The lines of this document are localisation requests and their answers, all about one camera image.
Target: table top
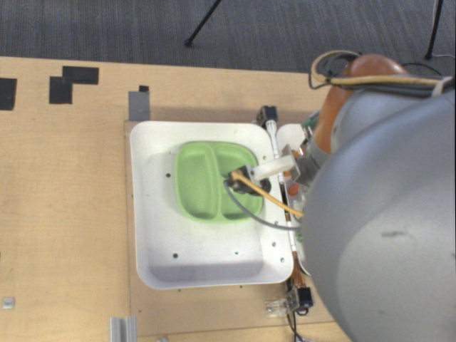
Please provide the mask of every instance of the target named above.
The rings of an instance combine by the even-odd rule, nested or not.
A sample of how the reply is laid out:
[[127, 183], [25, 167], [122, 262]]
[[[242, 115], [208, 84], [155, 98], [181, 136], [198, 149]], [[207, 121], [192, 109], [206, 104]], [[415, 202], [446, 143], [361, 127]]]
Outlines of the table top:
[[[73, 85], [72, 105], [49, 104], [63, 66], [100, 69]], [[0, 110], [0, 340], [108, 341], [109, 319], [130, 315], [124, 122], [128, 92], [150, 87], [152, 120], [249, 123], [276, 105], [279, 124], [300, 123], [326, 90], [307, 75], [211, 68], [0, 58], [17, 79]], [[299, 330], [349, 341], [334, 322]], [[140, 342], [160, 336], [140, 337]], [[288, 326], [170, 334], [169, 341], [290, 341]]]

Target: transparent connector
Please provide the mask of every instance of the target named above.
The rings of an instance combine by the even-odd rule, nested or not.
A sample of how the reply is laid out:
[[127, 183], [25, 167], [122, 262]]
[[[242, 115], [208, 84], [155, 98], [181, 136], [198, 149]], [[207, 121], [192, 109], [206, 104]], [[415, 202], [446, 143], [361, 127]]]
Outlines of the transparent connector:
[[292, 288], [279, 300], [265, 303], [267, 318], [285, 318], [288, 313], [299, 307], [299, 295], [296, 288]]

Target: black pole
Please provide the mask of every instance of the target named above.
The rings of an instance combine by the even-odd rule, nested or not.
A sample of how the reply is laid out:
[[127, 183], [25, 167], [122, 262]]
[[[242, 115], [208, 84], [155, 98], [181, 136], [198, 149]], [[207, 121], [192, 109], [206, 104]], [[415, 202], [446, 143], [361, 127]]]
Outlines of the black pole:
[[437, 5], [437, 11], [435, 12], [434, 26], [432, 28], [432, 35], [430, 37], [429, 47], [427, 48], [427, 53], [425, 58], [430, 60], [432, 58], [432, 50], [434, 49], [435, 36], [437, 35], [437, 28], [439, 26], [440, 13], [442, 12], [443, 0], [439, 0]]
[[186, 47], [191, 47], [193, 45], [193, 40], [195, 39], [195, 37], [197, 36], [197, 34], [200, 32], [201, 28], [206, 24], [206, 21], [211, 17], [212, 13], [214, 12], [214, 10], [219, 6], [220, 2], [222, 0], [216, 0], [214, 2], [214, 4], [211, 6], [211, 8], [209, 9], [209, 11], [206, 13], [206, 15], [204, 16], [204, 18], [201, 20], [201, 22], [198, 24], [197, 28], [195, 29], [195, 31], [192, 33], [192, 35], [185, 39], [185, 42], [184, 42], [184, 45]]

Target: green plate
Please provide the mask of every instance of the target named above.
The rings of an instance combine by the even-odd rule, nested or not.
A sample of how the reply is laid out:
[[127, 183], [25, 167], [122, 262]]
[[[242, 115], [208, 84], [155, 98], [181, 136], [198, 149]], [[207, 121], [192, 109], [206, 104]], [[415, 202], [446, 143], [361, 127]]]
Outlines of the green plate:
[[[232, 222], [248, 219], [223, 188], [228, 174], [241, 166], [257, 166], [253, 153], [228, 142], [189, 142], [177, 151], [175, 187], [177, 202], [190, 219]], [[248, 194], [234, 196], [250, 212], [258, 214], [263, 198]]]

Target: white tray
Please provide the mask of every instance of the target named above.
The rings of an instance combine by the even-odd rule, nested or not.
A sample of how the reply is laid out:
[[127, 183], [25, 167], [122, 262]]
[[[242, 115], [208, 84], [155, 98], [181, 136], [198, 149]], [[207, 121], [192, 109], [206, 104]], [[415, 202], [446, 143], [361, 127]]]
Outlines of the white tray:
[[[288, 232], [254, 220], [232, 224], [196, 222], [181, 213], [175, 196], [175, 156], [182, 144], [198, 140], [243, 145], [254, 153], [259, 164], [273, 159], [269, 135], [257, 125], [136, 125], [130, 143], [140, 278], [155, 289], [286, 280], [293, 268]], [[280, 199], [277, 177], [270, 180], [271, 194]], [[269, 201], [264, 202], [259, 216], [285, 225], [283, 210]]]

